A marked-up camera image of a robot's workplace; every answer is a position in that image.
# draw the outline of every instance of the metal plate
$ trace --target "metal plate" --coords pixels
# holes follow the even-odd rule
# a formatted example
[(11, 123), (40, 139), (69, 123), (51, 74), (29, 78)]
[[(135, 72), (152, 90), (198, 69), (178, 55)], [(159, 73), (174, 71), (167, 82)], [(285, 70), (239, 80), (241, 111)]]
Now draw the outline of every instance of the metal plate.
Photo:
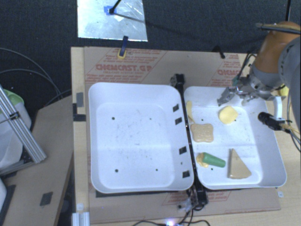
[(142, 0), (122, 0), (114, 15), (107, 6), (117, 0), (78, 0), (78, 37), (93, 39), (147, 41)]

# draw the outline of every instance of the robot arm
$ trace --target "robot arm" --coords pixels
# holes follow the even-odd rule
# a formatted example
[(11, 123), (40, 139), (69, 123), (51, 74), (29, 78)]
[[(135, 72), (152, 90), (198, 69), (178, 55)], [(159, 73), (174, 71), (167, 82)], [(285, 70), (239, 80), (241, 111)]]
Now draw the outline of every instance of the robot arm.
[[(292, 22), (281, 22), (300, 31)], [(217, 100), (218, 105), (239, 95), (244, 103), (254, 98), (273, 100), (271, 92), (282, 84), (290, 88), (293, 113), (300, 130), (300, 35), (270, 31), (253, 62), (250, 73), (239, 77), (234, 87), (227, 87)]]

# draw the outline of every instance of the wooden desk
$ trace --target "wooden desk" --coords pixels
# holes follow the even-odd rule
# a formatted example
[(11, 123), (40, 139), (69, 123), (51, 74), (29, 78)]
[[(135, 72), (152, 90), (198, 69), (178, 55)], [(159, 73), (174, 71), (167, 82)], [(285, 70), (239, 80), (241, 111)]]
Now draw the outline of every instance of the wooden desk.
[[(84, 49), (71, 49), (72, 62), (72, 98), (76, 103), (76, 94), (85, 92), (84, 81)], [(78, 113), (86, 114), (85, 106), (78, 108)], [(278, 189), (284, 197), (280, 198), (281, 210), (256, 213), (228, 214), (217, 216), (195, 217), (193, 221), (206, 219), (211, 226), (250, 226), (250, 225), (299, 225), (301, 222), (301, 170), (300, 154), (294, 147), (289, 135), (283, 132), (276, 132), (277, 141), (287, 172), (287, 183)], [(87, 134), (85, 123), (74, 123), (74, 160), (75, 160), (75, 181), (76, 181), (76, 202), (82, 203), (83, 208), (77, 208), (77, 212), (89, 211), (89, 196), (87, 183)], [(166, 220), (155, 220), (165, 223)], [(114, 223), (114, 225), (130, 226), (134, 222)]]
[[(72, 122), (71, 97), (39, 110), (32, 134), (47, 158), (4, 180), (16, 185), (4, 226), (57, 225), (73, 167)], [(40, 206), (50, 192), (50, 204)]]

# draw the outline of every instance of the dark floor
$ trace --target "dark floor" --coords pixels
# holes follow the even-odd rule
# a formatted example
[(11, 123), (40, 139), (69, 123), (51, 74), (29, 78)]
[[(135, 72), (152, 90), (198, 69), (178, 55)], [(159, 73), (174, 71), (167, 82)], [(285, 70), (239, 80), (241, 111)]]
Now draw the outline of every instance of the dark floor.
[[(130, 48), (211, 51), (219, 45), (224, 52), (245, 53), (257, 50), (266, 35), (255, 23), (283, 21), (287, 0), (143, 0), (143, 5), (149, 41), (129, 42)], [(300, 24), (300, 13), (301, 0), (292, 0), (290, 20)], [(0, 0), (0, 47), (36, 61), (60, 91), (71, 88), (72, 46), (119, 47), (120, 41), (79, 39), (77, 0)], [(41, 72), (0, 50), (0, 84), (23, 97), (34, 117), (55, 90), (34, 73), (1, 73), (16, 68)]]

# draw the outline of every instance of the white bracket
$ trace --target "white bracket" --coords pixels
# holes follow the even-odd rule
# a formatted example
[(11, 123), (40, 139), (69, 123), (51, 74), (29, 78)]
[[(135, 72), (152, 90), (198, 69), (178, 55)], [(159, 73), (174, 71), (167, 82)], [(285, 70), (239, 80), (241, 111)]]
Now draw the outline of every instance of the white bracket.
[(90, 226), (89, 212), (72, 213), (72, 226)]
[(285, 119), (282, 118), (282, 97), (275, 96), (273, 98), (273, 103), (274, 103), (274, 119), (277, 121), (285, 121)]

